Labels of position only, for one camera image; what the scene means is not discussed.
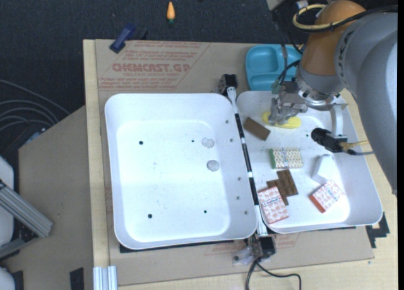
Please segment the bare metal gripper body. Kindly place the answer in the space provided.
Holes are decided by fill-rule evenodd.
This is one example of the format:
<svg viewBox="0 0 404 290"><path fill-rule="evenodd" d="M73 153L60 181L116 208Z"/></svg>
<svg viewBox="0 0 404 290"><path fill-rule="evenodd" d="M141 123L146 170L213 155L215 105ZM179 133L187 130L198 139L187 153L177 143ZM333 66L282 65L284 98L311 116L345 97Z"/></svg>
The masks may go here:
<svg viewBox="0 0 404 290"><path fill-rule="evenodd" d="M326 110L338 91L312 87L302 80L284 82L276 98L277 113L307 112L308 108Z"/></svg>

